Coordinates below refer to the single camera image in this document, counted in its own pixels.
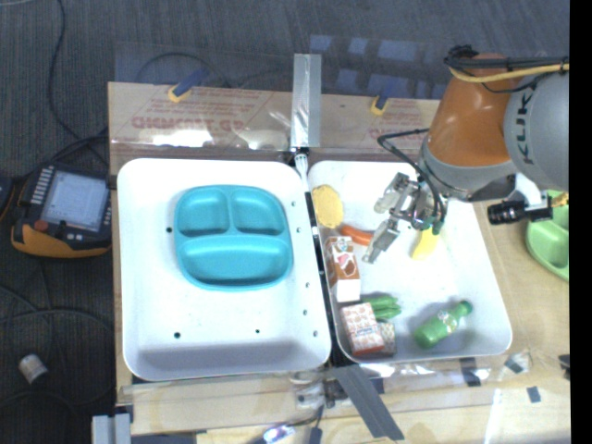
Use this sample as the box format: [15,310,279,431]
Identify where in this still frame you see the green divided plate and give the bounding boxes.
[524,189,570,283]

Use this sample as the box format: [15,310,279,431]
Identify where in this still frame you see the yellow biscuit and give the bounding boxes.
[311,183,345,229]

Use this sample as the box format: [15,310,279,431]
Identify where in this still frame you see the orange and white carton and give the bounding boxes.
[339,302,388,358]

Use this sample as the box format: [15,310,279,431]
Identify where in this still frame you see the small grey can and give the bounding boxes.
[18,352,50,385]

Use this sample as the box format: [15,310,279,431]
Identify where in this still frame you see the brown cardboard board red print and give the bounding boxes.
[106,80,570,437]

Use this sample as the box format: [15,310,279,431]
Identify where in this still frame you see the green bottle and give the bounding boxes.
[412,299,475,351]

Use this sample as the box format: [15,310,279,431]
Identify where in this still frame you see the orange carrot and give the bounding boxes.
[340,223,375,247]

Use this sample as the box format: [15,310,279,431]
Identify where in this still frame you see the brown and white carton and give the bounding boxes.
[323,235,363,303]

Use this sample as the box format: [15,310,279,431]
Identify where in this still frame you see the white plastic tray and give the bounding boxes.
[306,159,514,365]
[116,156,333,383]

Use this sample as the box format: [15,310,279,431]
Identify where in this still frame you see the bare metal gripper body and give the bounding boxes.
[387,172,446,230]

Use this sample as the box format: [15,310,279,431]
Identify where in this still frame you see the yellow banana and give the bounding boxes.
[410,227,441,262]

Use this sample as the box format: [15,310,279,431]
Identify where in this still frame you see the black cylinder on white bracket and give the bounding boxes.
[487,173,554,227]

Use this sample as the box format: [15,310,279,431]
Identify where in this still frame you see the green beans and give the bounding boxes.
[364,294,403,322]

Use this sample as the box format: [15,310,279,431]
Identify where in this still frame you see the blue divided plate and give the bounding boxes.
[173,184,295,292]

